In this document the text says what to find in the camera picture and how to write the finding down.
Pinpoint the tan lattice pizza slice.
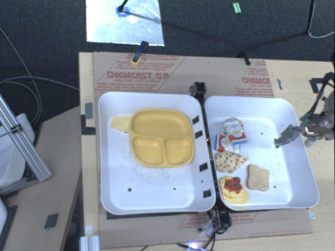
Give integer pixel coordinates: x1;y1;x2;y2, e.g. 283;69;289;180
214;151;250;174

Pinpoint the yellow pasta with red sauce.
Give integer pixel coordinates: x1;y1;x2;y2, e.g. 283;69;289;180
219;175;250;206

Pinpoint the yellow cheese slice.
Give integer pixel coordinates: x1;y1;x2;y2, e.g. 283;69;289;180
110;116;133;133

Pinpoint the red and white packet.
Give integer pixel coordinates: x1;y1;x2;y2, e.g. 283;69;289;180
214;133;242;154

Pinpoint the thin black and white rod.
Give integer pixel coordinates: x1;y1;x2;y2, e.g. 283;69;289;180
198;93;224;214

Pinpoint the brown cardboard board red print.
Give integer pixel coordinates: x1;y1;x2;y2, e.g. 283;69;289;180
93;51;314;242

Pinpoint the tan bread slice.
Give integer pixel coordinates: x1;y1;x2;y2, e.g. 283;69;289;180
246;164;271;192

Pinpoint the yellow divided plate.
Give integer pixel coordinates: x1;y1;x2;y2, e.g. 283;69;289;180
129;108;196;169

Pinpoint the blue and white carton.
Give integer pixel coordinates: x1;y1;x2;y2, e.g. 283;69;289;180
222;117;248;145

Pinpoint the white plastic tray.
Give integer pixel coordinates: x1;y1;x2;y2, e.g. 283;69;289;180
204;95;320;212
98;91;217;216

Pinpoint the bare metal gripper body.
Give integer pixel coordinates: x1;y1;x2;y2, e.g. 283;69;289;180
300;112;335;141

